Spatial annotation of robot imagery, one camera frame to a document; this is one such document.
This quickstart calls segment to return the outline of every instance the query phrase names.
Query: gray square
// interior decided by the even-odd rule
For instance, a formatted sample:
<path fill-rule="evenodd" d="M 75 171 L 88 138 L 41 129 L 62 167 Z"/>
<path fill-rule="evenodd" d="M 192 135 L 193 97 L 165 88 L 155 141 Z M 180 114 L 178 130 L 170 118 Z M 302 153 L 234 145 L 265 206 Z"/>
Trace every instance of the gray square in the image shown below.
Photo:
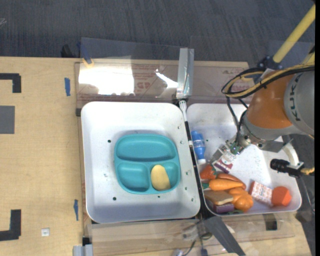
<path fill-rule="evenodd" d="M 0 134 L 15 133 L 15 106 L 0 106 Z"/>

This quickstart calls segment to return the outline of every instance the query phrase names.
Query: wooden tabletop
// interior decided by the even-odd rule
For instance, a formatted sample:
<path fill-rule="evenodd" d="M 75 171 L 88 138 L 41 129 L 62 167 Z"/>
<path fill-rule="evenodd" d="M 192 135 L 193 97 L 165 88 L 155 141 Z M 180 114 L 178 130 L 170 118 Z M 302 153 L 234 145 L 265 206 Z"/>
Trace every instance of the wooden tabletop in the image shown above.
<path fill-rule="evenodd" d="M 83 198 L 75 90 L 75 63 L 79 61 L 0 57 L 0 73 L 21 76 L 21 93 L 13 93 L 11 80 L 0 80 L 0 106 L 14 106 L 15 114 L 14 134 L 0 134 L 0 232 L 10 230 L 11 210 L 21 210 L 21 234 L 18 239 L 0 241 L 0 255 L 71 256 L 73 246 L 82 244 Z M 255 241 L 249 236 L 247 241 L 238 237 L 241 248 L 247 255 L 311 255 L 302 226 L 293 213 L 285 217 L 284 223 L 290 226 L 289 237 L 282 234 L 277 239 L 270 236 Z M 49 235 L 42 236 L 47 229 Z M 206 243 L 209 255 L 225 255 L 221 245 L 213 240 Z M 200 248 L 196 245 L 189 255 L 199 255 Z M 94 252 L 111 255 L 99 246 Z M 130 255 L 170 256 L 172 252 L 170 248 Z"/>

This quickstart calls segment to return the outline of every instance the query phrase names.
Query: plastic water bottle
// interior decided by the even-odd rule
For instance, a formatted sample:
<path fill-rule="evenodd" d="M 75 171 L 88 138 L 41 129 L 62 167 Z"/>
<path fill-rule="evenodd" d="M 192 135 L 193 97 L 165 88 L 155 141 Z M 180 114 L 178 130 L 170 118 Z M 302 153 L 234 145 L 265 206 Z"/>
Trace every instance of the plastic water bottle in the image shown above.
<path fill-rule="evenodd" d="M 197 163 L 198 165 L 203 165 L 207 161 L 205 159 L 205 140 L 201 133 L 198 133 L 196 130 L 191 132 L 192 142 L 193 142 L 193 149 L 198 158 Z"/>

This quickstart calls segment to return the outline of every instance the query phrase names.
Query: black corner marker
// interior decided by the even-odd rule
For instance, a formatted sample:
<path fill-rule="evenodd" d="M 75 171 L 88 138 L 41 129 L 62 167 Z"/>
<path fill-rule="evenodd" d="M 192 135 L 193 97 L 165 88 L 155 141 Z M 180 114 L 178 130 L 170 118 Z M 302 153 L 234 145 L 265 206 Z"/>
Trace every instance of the black corner marker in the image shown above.
<path fill-rule="evenodd" d="M 0 80 L 12 80 L 12 93 L 21 93 L 21 75 L 18 73 L 0 73 Z"/>
<path fill-rule="evenodd" d="M 21 236 L 21 210 L 11 210 L 10 228 L 0 231 L 0 241 L 17 240 Z"/>

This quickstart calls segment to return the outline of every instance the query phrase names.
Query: teal plate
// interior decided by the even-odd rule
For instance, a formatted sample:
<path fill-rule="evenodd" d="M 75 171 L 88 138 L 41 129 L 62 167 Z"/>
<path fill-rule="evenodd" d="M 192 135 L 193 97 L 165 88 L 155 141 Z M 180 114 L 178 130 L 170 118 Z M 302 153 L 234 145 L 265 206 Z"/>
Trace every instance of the teal plate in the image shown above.
<path fill-rule="evenodd" d="M 180 162 L 175 144 L 159 134 L 130 134 L 114 147 L 114 165 L 120 186 L 134 194 L 170 192 L 180 181 Z M 151 170 L 162 165 L 169 177 L 170 189 L 158 191 L 151 183 Z"/>

